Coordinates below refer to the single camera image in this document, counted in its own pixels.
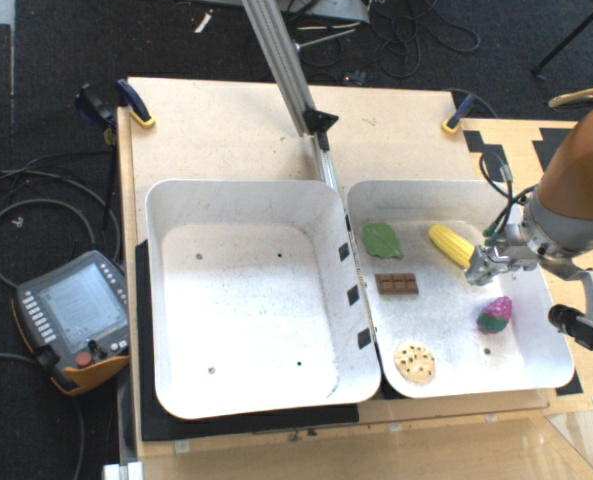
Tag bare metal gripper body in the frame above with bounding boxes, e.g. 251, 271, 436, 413
493, 224, 593, 280

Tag yellow corn cob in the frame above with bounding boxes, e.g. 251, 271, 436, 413
428, 223, 478, 270

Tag purple and green grapes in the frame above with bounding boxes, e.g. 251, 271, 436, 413
475, 295, 514, 336

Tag white plastic tray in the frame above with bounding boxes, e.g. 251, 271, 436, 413
144, 178, 382, 421
345, 179, 576, 400

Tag brown chocolate bar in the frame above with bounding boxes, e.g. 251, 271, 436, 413
374, 272, 421, 296

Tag green leaf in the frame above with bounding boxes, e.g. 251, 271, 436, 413
360, 221, 405, 261

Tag beige chocolate chip biscuit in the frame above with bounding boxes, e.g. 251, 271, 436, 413
393, 342, 437, 385

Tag pale wood board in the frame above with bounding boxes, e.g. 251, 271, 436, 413
125, 75, 551, 459

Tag black cylinder on white bracket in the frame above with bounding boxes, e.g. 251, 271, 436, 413
547, 267, 593, 352

